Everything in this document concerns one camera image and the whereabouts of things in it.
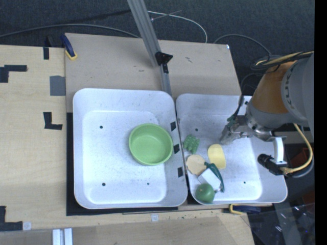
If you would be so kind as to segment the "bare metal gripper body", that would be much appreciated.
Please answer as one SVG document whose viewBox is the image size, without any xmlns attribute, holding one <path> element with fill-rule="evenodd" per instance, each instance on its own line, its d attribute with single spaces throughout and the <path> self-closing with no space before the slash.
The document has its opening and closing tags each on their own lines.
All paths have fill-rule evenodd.
<svg viewBox="0 0 327 245">
<path fill-rule="evenodd" d="M 241 138 L 256 137 L 263 141 L 272 141 L 275 136 L 270 128 L 260 125 L 250 115 L 232 115 L 227 119 L 230 133 L 240 134 Z"/>
</svg>

